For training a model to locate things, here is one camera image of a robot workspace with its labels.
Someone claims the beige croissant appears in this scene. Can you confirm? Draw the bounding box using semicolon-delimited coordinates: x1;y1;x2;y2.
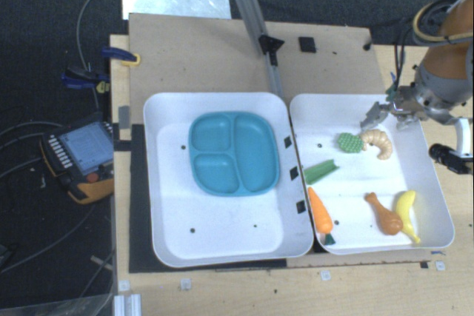
359;128;394;161

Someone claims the yellow banana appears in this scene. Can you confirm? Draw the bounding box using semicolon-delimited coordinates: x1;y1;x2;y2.
395;189;422;245

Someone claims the black cylinder on white bracket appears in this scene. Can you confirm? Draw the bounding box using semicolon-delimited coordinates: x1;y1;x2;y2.
428;116;474;175

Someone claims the brown cardboard board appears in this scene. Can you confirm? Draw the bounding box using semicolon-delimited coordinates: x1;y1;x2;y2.
127;12;433;270

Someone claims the blue divided plate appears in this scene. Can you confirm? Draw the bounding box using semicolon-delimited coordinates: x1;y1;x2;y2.
187;111;281;198

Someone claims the black block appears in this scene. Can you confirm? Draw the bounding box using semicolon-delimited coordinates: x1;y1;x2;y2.
298;36;318;53

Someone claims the orange chicken drumstick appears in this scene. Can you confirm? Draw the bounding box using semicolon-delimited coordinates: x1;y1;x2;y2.
364;191;404;237

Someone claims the orange carrot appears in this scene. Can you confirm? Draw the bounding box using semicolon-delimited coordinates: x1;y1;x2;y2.
307;186;337;246

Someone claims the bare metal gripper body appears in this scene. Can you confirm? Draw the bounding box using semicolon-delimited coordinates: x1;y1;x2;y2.
385;85;453;125

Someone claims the white plastic tray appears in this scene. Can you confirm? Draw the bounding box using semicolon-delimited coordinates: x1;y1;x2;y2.
288;93;456;256
142;91;316;269

